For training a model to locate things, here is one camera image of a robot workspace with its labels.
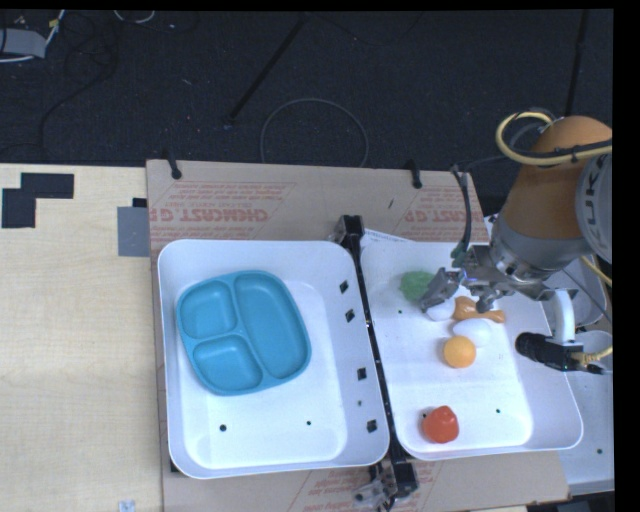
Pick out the white plastic tray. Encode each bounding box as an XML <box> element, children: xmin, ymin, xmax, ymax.
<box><xmin>156</xmin><ymin>238</ymin><xmax>392</xmax><ymax>481</ymax></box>
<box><xmin>358</xmin><ymin>228</ymin><xmax>585</xmax><ymax>462</ymax></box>

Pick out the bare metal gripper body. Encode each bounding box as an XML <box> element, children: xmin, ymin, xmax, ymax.
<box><xmin>457</xmin><ymin>244</ymin><xmax>554</xmax><ymax>301</ymax></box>

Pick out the orange toy orange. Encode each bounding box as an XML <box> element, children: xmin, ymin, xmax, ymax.
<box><xmin>442</xmin><ymin>334</ymin><xmax>478</xmax><ymax>370</ymax></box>

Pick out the red toy pepper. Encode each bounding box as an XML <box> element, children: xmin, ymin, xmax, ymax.
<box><xmin>420</xmin><ymin>404</ymin><xmax>461</xmax><ymax>445</ymax></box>

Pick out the black cylinder on white bracket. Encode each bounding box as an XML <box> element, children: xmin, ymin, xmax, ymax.
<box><xmin>514</xmin><ymin>288</ymin><xmax>586</xmax><ymax>373</ymax></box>

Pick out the green toy lettuce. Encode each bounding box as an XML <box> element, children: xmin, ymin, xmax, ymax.
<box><xmin>399</xmin><ymin>270</ymin><xmax>437</xmax><ymax>303</ymax></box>

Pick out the brown cardboard board red print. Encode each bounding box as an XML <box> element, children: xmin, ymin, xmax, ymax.
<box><xmin>145</xmin><ymin>159</ymin><xmax>572</xmax><ymax>512</ymax></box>

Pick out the blue divided plate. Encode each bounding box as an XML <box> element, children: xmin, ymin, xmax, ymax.
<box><xmin>174</xmin><ymin>269</ymin><xmax>313</xmax><ymax>398</ymax></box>

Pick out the orange toy chicken drumstick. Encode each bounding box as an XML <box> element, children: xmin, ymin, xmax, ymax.
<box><xmin>451</xmin><ymin>295</ymin><xmax>507</xmax><ymax>325</ymax></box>

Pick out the white toy egg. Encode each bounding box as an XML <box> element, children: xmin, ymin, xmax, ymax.
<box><xmin>425</xmin><ymin>296</ymin><xmax>458</xmax><ymax>323</ymax></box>
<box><xmin>451</xmin><ymin>317</ymin><xmax>494</xmax><ymax>349</ymax></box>

